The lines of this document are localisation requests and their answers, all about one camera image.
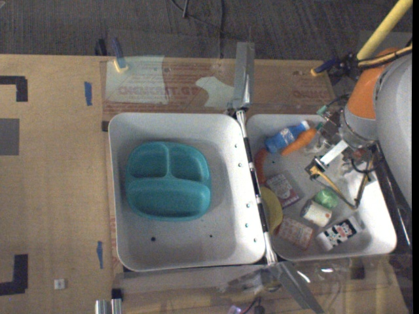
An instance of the gray square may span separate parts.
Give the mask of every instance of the gray square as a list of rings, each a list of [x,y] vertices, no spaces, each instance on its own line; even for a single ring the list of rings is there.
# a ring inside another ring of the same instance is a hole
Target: gray square
[[[19,119],[0,118],[0,156],[19,155]]]

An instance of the water bottle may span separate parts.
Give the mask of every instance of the water bottle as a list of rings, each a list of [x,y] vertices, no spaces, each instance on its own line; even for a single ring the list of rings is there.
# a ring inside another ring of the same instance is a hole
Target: water bottle
[[[296,126],[286,127],[276,135],[266,138],[264,145],[267,151],[274,154],[278,150],[285,148],[288,144],[295,141],[300,133],[309,129],[310,126],[308,125],[307,121],[304,120]]]

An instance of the wooden surface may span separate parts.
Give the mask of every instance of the wooden surface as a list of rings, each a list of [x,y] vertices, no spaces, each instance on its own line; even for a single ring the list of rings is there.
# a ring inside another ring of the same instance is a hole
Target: wooden surface
[[[15,254],[29,256],[28,288],[0,296],[2,314],[93,313],[96,299],[110,299],[114,272],[121,266],[111,250],[109,151],[101,130],[100,62],[105,60],[0,56],[0,75],[25,76],[29,90],[29,101],[18,103],[15,87],[0,85],[0,118],[20,120],[19,155],[0,156],[0,283],[12,280]],[[92,84],[92,106],[86,103],[84,82]],[[406,313],[391,267],[383,263],[375,271],[381,277],[367,279],[367,286],[352,283],[339,292],[333,313]],[[67,287],[54,290],[60,278]],[[278,292],[279,297],[264,297],[266,314],[311,313],[301,311],[285,290]],[[337,290],[316,292],[328,305]],[[244,307],[253,297],[220,295],[213,288],[142,294],[128,289],[123,308],[124,314],[225,314],[230,304]]]

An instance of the yellow pole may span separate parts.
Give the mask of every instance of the yellow pole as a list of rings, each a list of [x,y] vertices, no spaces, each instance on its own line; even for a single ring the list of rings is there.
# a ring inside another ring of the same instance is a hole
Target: yellow pole
[[[413,0],[398,0],[393,9],[358,52],[356,58],[359,60],[369,58],[412,5]]]

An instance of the yellow stick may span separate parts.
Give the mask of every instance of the yellow stick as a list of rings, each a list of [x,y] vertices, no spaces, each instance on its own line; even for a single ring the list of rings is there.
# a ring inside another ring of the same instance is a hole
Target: yellow stick
[[[356,58],[364,60],[365,58],[370,57],[412,5],[413,0],[398,0],[393,9],[388,13],[386,18],[358,52]]]

